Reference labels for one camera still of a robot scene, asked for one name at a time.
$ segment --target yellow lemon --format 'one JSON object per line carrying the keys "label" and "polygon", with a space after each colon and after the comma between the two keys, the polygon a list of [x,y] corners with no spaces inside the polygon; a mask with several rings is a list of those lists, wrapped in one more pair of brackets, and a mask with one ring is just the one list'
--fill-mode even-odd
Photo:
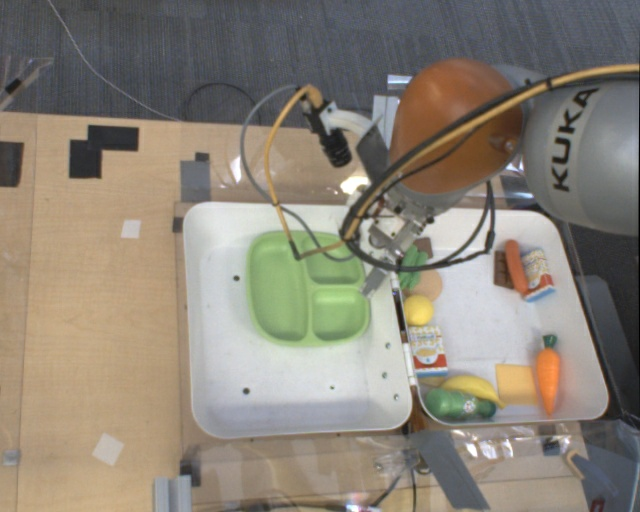
{"label": "yellow lemon", "polygon": [[433,304],[424,295],[411,295],[404,301],[404,317],[414,327],[427,325],[433,318]]}

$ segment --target wooden surface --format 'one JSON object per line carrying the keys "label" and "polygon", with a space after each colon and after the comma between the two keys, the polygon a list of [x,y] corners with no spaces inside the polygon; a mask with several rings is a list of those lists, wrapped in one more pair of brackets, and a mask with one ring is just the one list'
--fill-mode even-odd
{"label": "wooden surface", "polygon": [[[139,127],[139,151],[105,151],[101,180],[69,179],[69,141],[86,139],[89,124]],[[24,290],[17,301],[0,290],[3,308],[22,301],[27,313],[15,325],[0,316],[0,332],[24,340],[21,345],[0,337],[0,425],[10,439],[1,447],[19,442],[22,451],[18,471],[0,467],[1,510],[149,511],[153,479],[176,476],[183,440],[184,448],[193,443],[202,450],[204,480],[216,483],[207,496],[213,510],[269,489],[293,489],[313,501],[315,493],[331,489],[363,489],[370,496],[384,489],[387,480],[373,469],[372,456],[384,453],[375,439],[234,445],[184,430],[192,418],[185,420],[190,406],[180,397],[185,368],[172,233],[180,161],[193,160],[196,151],[209,153],[213,199],[257,200],[245,179],[237,182],[238,135],[236,126],[0,114],[0,140],[24,141],[36,169],[34,182],[25,178],[6,194],[0,189],[14,194],[13,203],[0,197],[2,208],[18,208],[2,210],[12,221],[0,225],[0,235],[15,251],[30,249],[17,270],[0,259],[5,274],[29,274],[28,287],[16,286]],[[249,145],[259,179],[264,137],[264,130],[253,130]],[[344,201],[335,184],[361,172],[357,163],[332,171],[304,130],[284,130],[272,160],[282,199],[289,202]],[[31,237],[25,236],[31,220],[21,211],[33,212]],[[141,221],[138,239],[121,238],[125,220]],[[103,433],[124,443],[113,466],[92,456]],[[580,483],[560,458],[537,452],[522,460],[481,475],[495,510],[584,509]],[[433,477],[419,480],[418,510],[449,510],[436,483]],[[385,510],[411,510],[407,485],[385,501]]]}

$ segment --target green divided tray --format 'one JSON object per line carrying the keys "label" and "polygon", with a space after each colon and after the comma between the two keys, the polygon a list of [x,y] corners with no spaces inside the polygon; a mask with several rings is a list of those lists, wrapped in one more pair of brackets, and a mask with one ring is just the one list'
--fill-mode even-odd
{"label": "green divided tray", "polygon": [[[316,233],[321,245],[338,241]],[[315,248],[303,231],[292,232],[301,252]],[[345,247],[332,256],[350,254]],[[256,238],[247,256],[251,320],[268,340],[281,345],[325,346],[352,340],[369,325],[369,302],[360,294],[364,269],[357,258],[335,262],[322,254],[296,261],[284,233]]]}

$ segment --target cheese slice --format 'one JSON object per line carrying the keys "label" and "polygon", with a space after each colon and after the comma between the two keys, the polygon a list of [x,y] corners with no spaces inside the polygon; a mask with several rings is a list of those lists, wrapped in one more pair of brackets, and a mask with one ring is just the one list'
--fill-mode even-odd
{"label": "cheese slice", "polygon": [[496,381],[500,399],[507,405],[538,405],[536,384],[530,366],[497,364]]}

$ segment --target green bottle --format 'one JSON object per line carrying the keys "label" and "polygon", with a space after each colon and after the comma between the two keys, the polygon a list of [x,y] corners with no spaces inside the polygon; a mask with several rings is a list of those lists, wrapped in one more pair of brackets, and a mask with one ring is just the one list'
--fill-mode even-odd
{"label": "green bottle", "polygon": [[435,388],[427,393],[427,409],[438,419],[463,420],[480,416],[491,418],[496,413],[496,404],[489,400],[480,400],[462,391],[447,391]]}

